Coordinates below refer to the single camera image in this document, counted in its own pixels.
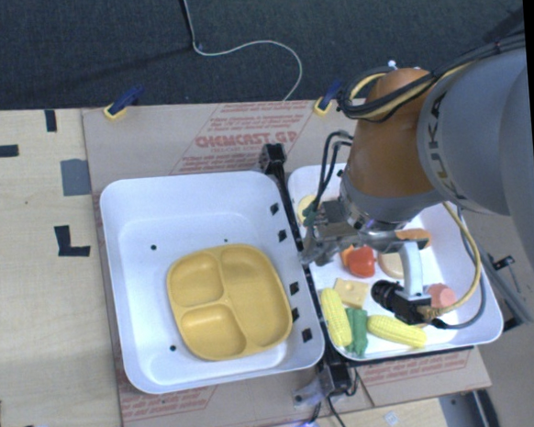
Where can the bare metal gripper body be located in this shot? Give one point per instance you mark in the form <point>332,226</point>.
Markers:
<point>337,223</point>

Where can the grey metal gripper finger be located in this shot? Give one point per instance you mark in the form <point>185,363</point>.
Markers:
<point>308,255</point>
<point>329,256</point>

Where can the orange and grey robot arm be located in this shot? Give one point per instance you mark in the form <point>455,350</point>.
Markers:
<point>469,146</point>

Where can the red bell pepper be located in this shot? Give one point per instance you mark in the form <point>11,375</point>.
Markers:
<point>360,261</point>

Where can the yellow and white round toy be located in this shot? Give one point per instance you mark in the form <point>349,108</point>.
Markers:
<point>304,205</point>

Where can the yellow cheese wedge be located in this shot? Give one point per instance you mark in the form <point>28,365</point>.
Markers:
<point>350,291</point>

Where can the yellow corn cob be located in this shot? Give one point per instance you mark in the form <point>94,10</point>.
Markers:
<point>396,330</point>
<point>336,315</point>

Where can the pale bread slice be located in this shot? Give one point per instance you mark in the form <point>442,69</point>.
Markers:
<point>390,265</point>

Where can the yellow divided plate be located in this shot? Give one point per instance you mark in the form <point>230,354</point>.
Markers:
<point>250,292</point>

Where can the green pea pod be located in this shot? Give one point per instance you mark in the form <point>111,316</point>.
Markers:
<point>358,332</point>

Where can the pink sausage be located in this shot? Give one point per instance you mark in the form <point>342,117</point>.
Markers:
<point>443,294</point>

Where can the white plastic tray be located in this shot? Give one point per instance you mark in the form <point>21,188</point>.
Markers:
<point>454,257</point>
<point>148,282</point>

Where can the brown cardboard board red print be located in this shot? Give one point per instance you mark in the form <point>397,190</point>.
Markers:
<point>160,142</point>

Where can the black cylinder on white bracket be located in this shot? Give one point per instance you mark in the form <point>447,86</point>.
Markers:
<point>395,300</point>

